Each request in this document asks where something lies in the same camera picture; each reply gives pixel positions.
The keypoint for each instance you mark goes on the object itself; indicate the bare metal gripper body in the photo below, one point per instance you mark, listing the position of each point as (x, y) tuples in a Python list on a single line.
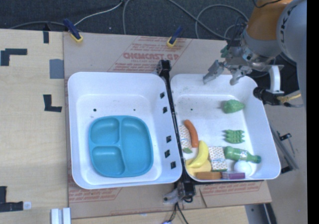
[(243, 58)]

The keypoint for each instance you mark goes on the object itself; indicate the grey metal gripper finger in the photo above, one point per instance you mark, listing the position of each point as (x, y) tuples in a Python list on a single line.
[(213, 71), (236, 75)]

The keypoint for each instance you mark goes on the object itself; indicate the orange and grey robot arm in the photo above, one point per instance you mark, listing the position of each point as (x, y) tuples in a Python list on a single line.
[(266, 21)]

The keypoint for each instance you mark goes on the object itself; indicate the green toy broccoli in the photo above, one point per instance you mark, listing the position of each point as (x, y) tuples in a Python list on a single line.
[(231, 106)]

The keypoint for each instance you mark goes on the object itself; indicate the white plastic tray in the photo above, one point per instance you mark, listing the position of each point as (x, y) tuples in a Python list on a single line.
[(117, 88), (209, 103)]

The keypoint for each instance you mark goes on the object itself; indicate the thin black rod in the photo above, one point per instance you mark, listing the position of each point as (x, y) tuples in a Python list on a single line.
[(172, 103)]

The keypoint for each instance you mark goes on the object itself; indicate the green toy grapes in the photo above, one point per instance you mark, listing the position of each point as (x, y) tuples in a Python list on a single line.
[(234, 136)]

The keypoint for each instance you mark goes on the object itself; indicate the orange toy sausage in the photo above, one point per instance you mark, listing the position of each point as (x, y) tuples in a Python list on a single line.
[(193, 132)]

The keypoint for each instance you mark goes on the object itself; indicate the orange patterned white carton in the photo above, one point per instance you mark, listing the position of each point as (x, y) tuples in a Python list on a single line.
[(217, 158), (184, 134)]

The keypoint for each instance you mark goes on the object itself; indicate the green bottle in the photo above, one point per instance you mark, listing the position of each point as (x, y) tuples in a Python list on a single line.
[(236, 153)]

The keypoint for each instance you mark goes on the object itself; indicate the small green toy leaf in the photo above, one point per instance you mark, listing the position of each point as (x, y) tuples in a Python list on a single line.
[(188, 150)]

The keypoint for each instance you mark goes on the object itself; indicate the yellow banana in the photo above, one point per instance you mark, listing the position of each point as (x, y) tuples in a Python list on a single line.
[(202, 154)]

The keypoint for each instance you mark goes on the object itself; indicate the white egg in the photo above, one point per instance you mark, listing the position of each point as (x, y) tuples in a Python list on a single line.
[(242, 167)]

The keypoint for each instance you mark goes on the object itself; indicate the purple box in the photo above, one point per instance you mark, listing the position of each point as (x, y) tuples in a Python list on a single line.
[(234, 175)]

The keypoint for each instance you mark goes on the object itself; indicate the orange toy bread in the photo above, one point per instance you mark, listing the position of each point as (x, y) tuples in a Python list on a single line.
[(208, 175)]

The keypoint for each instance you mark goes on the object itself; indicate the blue divided plate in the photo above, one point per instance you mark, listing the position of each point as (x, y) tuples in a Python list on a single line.
[(134, 143)]

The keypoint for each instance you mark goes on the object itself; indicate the brown cardboard board red print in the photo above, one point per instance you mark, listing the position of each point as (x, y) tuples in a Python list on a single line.
[(104, 53)]

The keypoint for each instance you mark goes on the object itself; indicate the black cylinder on white bracket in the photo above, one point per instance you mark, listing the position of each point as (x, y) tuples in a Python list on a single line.
[(268, 96)]

